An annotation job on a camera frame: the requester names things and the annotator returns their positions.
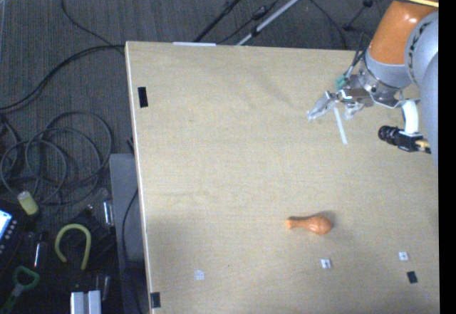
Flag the green handled tool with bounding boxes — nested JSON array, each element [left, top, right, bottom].
[[0, 265, 41, 314]]

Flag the orange toy chicken drumstick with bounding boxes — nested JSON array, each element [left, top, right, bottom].
[[284, 214, 333, 236]]

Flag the white block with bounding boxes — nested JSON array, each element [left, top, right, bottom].
[[70, 291, 86, 314], [87, 290, 103, 314]]

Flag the black cylinder on white bracket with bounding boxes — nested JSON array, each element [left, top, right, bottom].
[[378, 98, 427, 154]]

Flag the yellow curved tube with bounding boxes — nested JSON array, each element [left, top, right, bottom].
[[53, 223, 93, 271]]

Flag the pale yellow small bottle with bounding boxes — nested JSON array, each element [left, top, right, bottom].
[[17, 190, 40, 216]]

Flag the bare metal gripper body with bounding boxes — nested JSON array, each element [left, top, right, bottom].
[[337, 68, 406, 109]]

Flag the pale wood board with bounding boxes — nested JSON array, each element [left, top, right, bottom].
[[124, 41, 440, 314]]

